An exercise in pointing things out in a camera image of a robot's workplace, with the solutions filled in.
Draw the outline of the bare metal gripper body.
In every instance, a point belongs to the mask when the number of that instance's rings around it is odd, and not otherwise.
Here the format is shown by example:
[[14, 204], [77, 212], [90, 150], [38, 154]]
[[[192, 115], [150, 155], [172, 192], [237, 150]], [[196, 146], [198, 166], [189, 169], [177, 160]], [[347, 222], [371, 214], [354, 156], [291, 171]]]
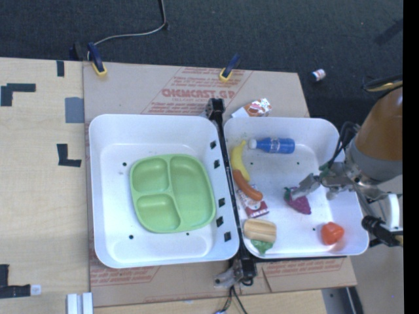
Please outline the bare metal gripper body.
[[324, 163], [319, 167], [320, 183], [332, 192], [354, 190], [355, 185], [361, 182], [363, 175], [357, 168], [344, 162]]

